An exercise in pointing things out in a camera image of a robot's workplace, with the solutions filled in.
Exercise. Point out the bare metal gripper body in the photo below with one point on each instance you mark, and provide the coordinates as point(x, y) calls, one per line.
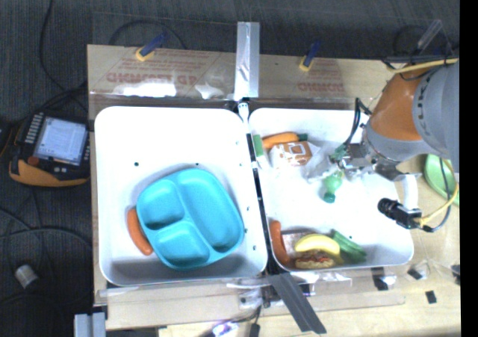
point(356, 158)

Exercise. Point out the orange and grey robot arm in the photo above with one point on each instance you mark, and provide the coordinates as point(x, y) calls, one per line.
point(429, 111)

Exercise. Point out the green bottle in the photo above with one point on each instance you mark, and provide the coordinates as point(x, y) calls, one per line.
point(332, 185)

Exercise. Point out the white plastic tray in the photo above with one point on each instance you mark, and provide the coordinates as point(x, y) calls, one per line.
point(358, 216)
point(175, 133)

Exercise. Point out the orange and white carton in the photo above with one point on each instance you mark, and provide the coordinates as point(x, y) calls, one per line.
point(293, 154)

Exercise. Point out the orange carrot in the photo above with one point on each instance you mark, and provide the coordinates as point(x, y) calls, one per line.
point(280, 139)

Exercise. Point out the green divided plate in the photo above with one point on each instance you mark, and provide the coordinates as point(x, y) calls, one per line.
point(437, 175)

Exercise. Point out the green pea pod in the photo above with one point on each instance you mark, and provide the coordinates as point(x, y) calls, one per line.
point(351, 247)

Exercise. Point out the yellow banana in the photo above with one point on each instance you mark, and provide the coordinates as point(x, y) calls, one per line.
point(317, 243)

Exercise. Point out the green and white packet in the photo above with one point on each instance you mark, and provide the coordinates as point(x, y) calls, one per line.
point(257, 145)

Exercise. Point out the brown cardboard board red print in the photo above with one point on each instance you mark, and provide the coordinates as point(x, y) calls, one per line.
point(284, 74)

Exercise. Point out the brown biscuit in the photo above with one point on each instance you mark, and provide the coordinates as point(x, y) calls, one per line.
point(313, 261)

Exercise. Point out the orange sausage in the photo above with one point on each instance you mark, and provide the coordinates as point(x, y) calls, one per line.
point(278, 242)
point(137, 234)

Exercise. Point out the blue divided plate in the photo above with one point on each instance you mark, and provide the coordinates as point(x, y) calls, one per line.
point(194, 216)

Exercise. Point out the grey metal can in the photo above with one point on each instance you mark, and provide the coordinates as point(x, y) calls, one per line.
point(26, 275)

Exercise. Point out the black cylinder on white bracket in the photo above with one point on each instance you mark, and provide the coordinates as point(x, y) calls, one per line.
point(397, 212)

